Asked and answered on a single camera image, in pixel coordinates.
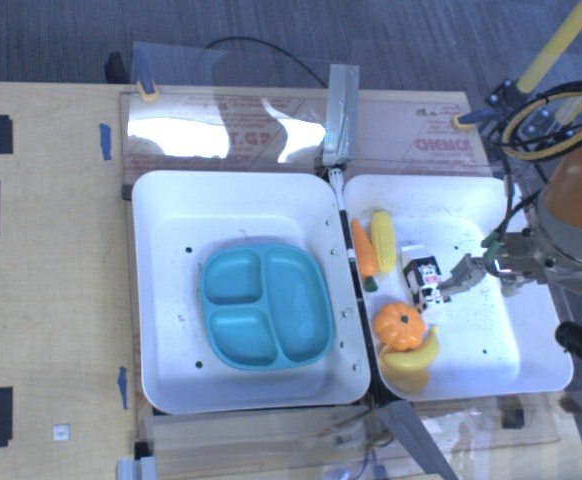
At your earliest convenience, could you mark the yellow corn cob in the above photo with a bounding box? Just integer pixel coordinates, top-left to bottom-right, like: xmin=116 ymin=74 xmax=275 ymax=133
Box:
xmin=369 ymin=210 xmax=398 ymax=275

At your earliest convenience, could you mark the blue divided plate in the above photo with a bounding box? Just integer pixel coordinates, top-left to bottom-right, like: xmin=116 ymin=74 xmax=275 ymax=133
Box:
xmin=199 ymin=242 xmax=335 ymax=372

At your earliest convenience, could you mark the black and white milk carton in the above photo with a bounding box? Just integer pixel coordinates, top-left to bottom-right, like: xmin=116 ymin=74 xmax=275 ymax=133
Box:
xmin=400 ymin=243 xmax=445 ymax=315

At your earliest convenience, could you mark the white plastic tray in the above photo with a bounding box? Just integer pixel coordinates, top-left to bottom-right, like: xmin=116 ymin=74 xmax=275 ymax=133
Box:
xmin=130 ymin=169 xmax=372 ymax=416
xmin=342 ymin=173 xmax=575 ymax=402

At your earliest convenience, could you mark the yellow banana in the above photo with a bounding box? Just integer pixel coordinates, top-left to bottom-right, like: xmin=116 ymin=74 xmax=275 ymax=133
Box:
xmin=379 ymin=324 xmax=442 ymax=371

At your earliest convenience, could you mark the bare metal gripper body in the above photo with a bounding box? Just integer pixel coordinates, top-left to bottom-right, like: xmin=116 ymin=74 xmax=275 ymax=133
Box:
xmin=485 ymin=230 xmax=556 ymax=285

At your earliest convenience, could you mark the brown cardboard board red print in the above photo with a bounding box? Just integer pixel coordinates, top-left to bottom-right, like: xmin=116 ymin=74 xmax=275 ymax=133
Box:
xmin=119 ymin=86 xmax=563 ymax=450

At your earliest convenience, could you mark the yellow toy food piece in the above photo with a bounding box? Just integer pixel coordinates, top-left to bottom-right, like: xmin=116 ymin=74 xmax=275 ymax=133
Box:
xmin=377 ymin=350 xmax=432 ymax=396

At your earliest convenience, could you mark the orange pumpkin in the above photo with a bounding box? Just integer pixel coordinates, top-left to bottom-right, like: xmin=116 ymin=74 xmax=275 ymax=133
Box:
xmin=372 ymin=301 xmax=428 ymax=353

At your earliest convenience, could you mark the orange carrot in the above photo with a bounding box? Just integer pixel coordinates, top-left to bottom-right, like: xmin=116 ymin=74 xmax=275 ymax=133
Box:
xmin=350 ymin=217 xmax=380 ymax=293

